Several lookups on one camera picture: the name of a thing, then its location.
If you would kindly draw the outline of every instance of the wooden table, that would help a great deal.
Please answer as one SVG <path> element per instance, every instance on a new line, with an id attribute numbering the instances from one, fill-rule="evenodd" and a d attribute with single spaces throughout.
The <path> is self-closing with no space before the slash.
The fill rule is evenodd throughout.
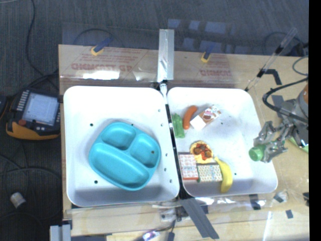
<path id="1" fill-rule="evenodd" d="M 82 51 L 81 48 L 64 45 L 59 47 L 60 75 L 63 75 L 63 70 L 73 59 L 70 57 Z M 184 65 L 195 66 L 195 61 L 198 61 L 200 56 L 199 53 L 176 52 L 175 66 L 178 67 L 175 67 L 176 74 L 178 76 L 180 74 L 179 67 L 182 66 L 182 61 L 184 61 Z M 225 67 L 223 70 L 231 74 L 230 78 L 225 79 L 228 80 L 227 82 L 216 83 L 217 85 L 228 83 L 229 85 L 233 84 L 234 88 L 244 89 L 248 81 L 267 61 L 268 56 L 226 54 L 213 55 L 212 59 L 223 60 L 223 67 Z M 273 63 L 272 67 L 277 70 L 282 84 L 304 78 L 292 69 L 292 65 L 297 59 L 297 57 L 279 56 Z M 195 71 L 201 72 L 197 65 Z M 308 59 L 301 60 L 297 63 L 296 68 L 302 73 L 308 73 Z M 69 86 L 79 83 L 83 82 L 68 82 L 66 78 L 61 78 L 61 95 Z M 280 90 L 276 94 L 282 95 L 284 100 L 295 99 L 305 85 L 306 83 L 303 82 Z M 257 86 L 249 91 L 262 126 L 266 121 L 273 121 L 274 126 L 281 122 L 277 113 L 262 102 L 263 94 L 276 86 L 272 75 L 264 75 Z M 106 240 L 135 240 L 150 229 L 169 226 L 171 221 L 167 218 L 164 220 L 161 215 L 169 213 L 171 209 L 157 208 L 151 204 L 72 208 L 66 194 L 63 104 L 61 104 L 61 113 L 63 209 L 64 219 L 72 220 L 71 236 L 103 234 L 106 235 Z M 288 148 L 288 152 L 273 159 L 278 176 L 278 187 L 271 194 L 257 196 L 257 201 L 260 203 L 259 210 L 253 209 L 248 196 L 217 199 L 214 205 L 208 207 L 208 219 L 221 240 L 309 240 L 309 207 L 303 196 L 303 193 L 309 192 L 308 153 L 290 141 L 286 141 L 285 146 Z M 275 194 L 283 196 L 284 202 L 274 199 Z M 210 238 L 201 237 L 189 217 L 176 222 L 174 233 L 175 241 L 210 240 Z M 161 231 L 154 240 L 167 240 L 167 234 L 168 231 Z"/>

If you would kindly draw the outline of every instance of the dark floor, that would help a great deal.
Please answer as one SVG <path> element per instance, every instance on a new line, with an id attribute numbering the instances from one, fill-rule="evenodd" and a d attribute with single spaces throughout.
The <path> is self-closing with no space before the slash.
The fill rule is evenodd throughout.
<path id="1" fill-rule="evenodd" d="M 309 0 L 6 1 L 0 0 L 0 95 L 9 98 L 51 73 L 33 87 L 57 93 L 58 44 L 91 45 L 102 38 L 102 31 L 91 30 L 78 39 L 86 28 L 154 34 L 171 28 L 177 50 L 200 51 L 205 40 L 216 53 L 270 55 L 295 27 L 284 55 L 308 53 Z M 119 46 L 157 49 L 154 34 L 148 42 L 128 31 L 118 36 Z M 62 218 L 60 138 L 14 139 L 6 134 L 6 120 L 0 121 L 0 240 L 49 240 L 49 226 Z M 13 206 L 14 192 L 24 196 L 26 208 Z"/>

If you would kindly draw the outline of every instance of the yellow banana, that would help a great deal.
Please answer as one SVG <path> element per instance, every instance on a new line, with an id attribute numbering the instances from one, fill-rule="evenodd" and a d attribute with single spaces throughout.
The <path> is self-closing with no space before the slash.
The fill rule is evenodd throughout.
<path id="1" fill-rule="evenodd" d="M 215 157 L 214 160 L 218 163 L 221 168 L 223 181 L 221 184 L 221 192 L 226 193 L 232 186 L 233 176 L 230 166 L 227 163 L 221 161 L 219 158 Z"/>

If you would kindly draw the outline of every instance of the blue bowl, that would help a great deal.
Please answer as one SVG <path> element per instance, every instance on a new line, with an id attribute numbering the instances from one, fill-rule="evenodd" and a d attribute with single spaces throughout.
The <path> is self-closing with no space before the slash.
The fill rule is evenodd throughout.
<path id="1" fill-rule="evenodd" d="M 123 122 L 108 125 L 89 152 L 89 164 L 98 175 L 130 191 L 140 190 L 147 185 L 160 159 L 158 142 L 133 125 Z"/>

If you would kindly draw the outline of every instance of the hot dog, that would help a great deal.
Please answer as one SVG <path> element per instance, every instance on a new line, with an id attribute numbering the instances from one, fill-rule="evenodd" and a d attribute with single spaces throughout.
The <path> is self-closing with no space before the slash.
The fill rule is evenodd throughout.
<path id="1" fill-rule="evenodd" d="M 190 121 L 193 116 L 193 114 L 197 111 L 197 107 L 195 105 L 190 106 L 187 111 L 185 112 L 184 118 L 183 118 L 183 128 L 185 130 L 188 130 L 190 128 Z"/>

